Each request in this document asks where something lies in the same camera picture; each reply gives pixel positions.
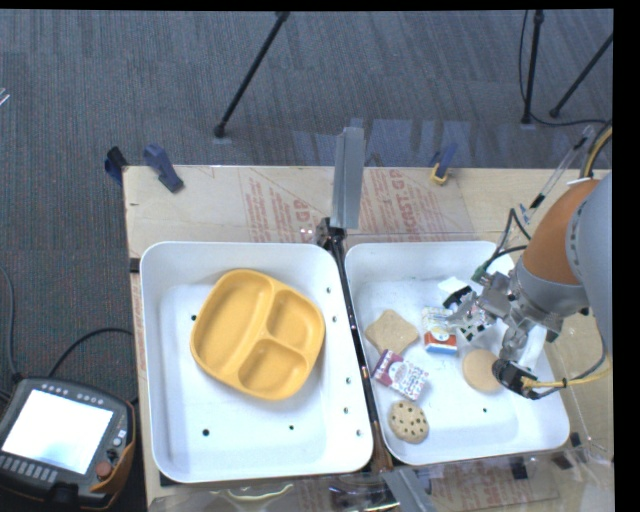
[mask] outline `white screen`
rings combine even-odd
[[[2,450],[84,474],[113,411],[33,390]]]

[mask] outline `purple package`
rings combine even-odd
[[[389,349],[382,353],[373,370],[375,380],[414,401],[420,396],[428,376],[422,368]]]

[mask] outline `snack package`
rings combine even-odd
[[[409,400],[417,400],[429,373],[392,350],[385,350],[373,371],[373,378],[395,389]]]
[[[453,311],[446,308],[426,306],[422,308],[422,327],[424,333],[424,347],[427,352],[441,354],[456,354],[458,341],[455,330],[447,326],[446,318]]]

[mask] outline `cookie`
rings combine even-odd
[[[420,443],[429,433],[424,411],[409,400],[399,400],[391,405],[389,426],[396,436],[408,443]]]
[[[385,310],[380,317],[364,331],[367,339],[382,354],[391,350],[396,354],[418,339],[418,329],[392,309]]]
[[[498,357],[488,350],[472,350],[462,360],[462,375],[467,384],[483,393],[493,393],[501,384],[493,375],[491,367]]]

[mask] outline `round cookie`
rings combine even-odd
[[[469,352],[462,360],[462,375],[467,384],[483,393],[493,393],[501,385],[495,378],[491,366],[498,357],[489,350],[479,348]]]
[[[408,443],[420,443],[429,433],[424,411],[409,400],[398,400],[391,405],[389,426],[396,436]]]

